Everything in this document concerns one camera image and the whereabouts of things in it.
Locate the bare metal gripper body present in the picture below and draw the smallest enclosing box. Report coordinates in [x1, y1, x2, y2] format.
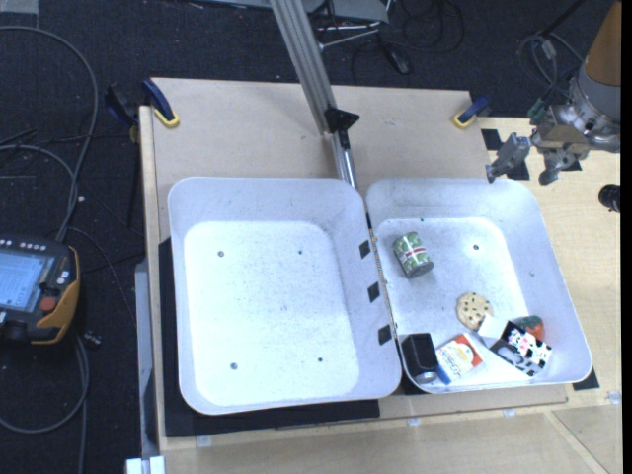
[530, 102, 622, 161]

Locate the white plastic tray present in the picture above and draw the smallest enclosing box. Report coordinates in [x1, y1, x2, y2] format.
[364, 177, 594, 396]
[166, 176, 404, 417]

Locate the green and white can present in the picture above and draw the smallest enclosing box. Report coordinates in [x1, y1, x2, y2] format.
[391, 230, 436, 279]

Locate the red strawberry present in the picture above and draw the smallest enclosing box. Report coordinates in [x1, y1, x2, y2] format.
[514, 314, 546, 344]

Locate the tan chocolate chip biscuit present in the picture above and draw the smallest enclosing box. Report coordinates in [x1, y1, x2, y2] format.
[454, 290, 495, 332]

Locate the thin black and white rod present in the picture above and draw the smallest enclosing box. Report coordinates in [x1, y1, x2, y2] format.
[364, 208, 400, 351]

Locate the black and white cow carton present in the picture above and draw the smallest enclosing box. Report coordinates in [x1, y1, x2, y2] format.
[477, 313, 554, 379]

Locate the red and white carton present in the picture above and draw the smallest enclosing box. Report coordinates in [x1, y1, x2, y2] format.
[434, 333, 485, 385]

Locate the black block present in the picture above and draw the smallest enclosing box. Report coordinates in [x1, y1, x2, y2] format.
[400, 332, 439, 375]

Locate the pale wood board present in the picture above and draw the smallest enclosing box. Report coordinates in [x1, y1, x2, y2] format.
[139, 76, 570, 454]

